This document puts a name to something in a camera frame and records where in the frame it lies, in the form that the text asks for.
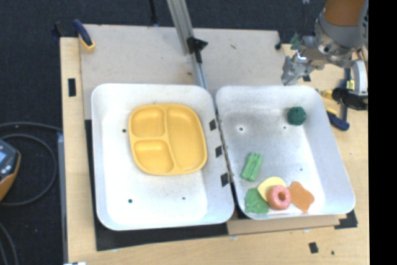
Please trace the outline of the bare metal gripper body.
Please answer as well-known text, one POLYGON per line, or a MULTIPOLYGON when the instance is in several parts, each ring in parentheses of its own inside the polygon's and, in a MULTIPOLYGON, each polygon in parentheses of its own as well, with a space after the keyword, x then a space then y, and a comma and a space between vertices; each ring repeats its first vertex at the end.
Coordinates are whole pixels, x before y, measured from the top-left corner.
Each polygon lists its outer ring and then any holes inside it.
POLYGON ((325 64, 344 67, 354 52, 329 38, 322 36, 304 36, 298 47, 297 61, 306 63, 310 68, 321 70, 325 64))

